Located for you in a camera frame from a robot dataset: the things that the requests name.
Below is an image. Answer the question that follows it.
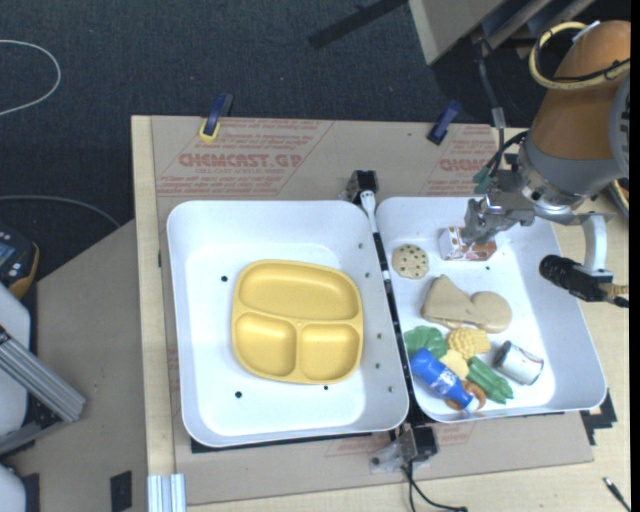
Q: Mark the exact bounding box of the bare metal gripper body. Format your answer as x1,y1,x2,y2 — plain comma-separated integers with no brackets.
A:
480,169,585,229

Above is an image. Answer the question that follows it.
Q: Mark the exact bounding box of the white and brown carton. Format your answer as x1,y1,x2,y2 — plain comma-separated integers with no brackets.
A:
438,225,498,263

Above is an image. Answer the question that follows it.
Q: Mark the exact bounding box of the tan chocolate chip biscuit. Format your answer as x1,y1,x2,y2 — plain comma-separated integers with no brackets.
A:
391,243,430,281

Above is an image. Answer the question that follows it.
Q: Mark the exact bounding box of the tan rounded bread slice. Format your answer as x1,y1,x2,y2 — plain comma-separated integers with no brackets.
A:
468,291,514,335

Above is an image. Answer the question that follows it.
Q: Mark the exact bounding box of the tan wedge bread slice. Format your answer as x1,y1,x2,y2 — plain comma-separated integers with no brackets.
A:
419,273,477,327

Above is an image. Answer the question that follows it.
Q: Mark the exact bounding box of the thin black and white rod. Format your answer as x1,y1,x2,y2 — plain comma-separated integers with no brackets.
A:
359,189,417,432

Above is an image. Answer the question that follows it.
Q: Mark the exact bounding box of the white plastic tray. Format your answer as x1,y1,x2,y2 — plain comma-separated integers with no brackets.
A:
165,199,411,448
373,195,609,424

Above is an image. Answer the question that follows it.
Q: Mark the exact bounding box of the yellow corn cob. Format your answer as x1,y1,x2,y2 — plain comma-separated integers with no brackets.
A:
446,327,493,361

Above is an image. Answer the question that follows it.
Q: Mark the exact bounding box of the green lettuce leaf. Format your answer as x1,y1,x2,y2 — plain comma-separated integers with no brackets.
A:
403,325,449,359

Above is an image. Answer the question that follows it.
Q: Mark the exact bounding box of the white and red can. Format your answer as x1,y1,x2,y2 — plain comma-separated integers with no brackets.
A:
494,340,545,387

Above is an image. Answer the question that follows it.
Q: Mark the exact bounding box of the pale yellow flat piece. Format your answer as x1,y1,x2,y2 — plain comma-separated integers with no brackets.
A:
438,348,472,380

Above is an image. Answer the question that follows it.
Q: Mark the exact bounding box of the green asparagus bundle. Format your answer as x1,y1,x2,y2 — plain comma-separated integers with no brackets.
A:
466,356,516,406

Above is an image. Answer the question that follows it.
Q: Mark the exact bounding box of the blue bottle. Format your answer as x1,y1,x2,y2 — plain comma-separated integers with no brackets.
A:
409,347,477,413

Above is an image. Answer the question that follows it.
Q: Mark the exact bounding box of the brown croissant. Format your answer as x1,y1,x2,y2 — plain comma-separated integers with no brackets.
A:
459,379,488,412

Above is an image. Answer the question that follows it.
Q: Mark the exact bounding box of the brown cardboard board red print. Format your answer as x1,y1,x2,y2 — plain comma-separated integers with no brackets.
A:
149,115,596,506

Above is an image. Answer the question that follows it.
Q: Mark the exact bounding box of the yellow divided plate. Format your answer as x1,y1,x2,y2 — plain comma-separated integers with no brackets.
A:
230,258,365,386

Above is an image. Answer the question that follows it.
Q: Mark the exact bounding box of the black cylinder on white bracket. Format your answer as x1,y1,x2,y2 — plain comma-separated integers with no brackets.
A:
538,212,616,303

